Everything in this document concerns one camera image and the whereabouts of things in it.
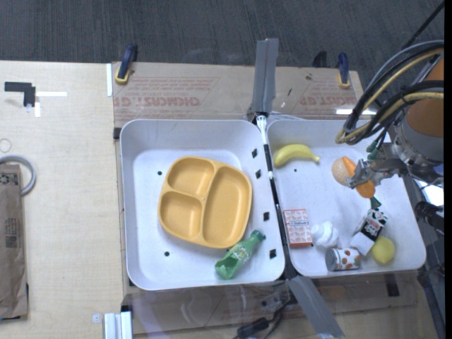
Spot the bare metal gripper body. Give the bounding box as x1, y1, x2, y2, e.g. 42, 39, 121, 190
367, 142, 443, 184

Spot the orange carrot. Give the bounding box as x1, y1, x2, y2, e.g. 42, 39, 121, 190
341, 155, 382, 210

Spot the beige bread roll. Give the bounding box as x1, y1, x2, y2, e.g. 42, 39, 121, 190
331, 157, 354, 186

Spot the white plastic tray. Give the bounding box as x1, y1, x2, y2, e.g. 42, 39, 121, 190
265, 119, 427, 278
119, 119, 286, 291

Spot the black and white milk carton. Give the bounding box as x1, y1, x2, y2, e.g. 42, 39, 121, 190
350, 208, 388, 256

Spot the yellow banana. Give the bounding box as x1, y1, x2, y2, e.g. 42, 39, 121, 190
273, 143, 321, 168

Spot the yellow lemon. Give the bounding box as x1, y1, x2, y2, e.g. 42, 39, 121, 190
371, 235, 396, 265

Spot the orange and white carton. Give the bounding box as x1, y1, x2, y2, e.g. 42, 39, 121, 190
282, 208, 314, 249

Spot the small can with orange print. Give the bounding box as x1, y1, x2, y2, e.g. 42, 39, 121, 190
325, 247, 362, 272

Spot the thin black and white rod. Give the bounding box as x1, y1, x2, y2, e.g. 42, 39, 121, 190
256, 114, 292, 280

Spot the yellow divided plate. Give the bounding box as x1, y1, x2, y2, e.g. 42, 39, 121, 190
157, 155, 254, 249

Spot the green plastic bottle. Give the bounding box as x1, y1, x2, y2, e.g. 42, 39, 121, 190
214, 230, 267, 280

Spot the brown cardboard board, red print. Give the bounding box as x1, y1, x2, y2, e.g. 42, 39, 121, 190
111, 61, 420, 335

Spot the brown paper bag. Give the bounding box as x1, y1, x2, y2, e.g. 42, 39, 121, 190
0, 164, 29, 320

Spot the black cylinder on white bracket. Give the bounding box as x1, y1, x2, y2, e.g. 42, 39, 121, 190
415, 200, 445, 232

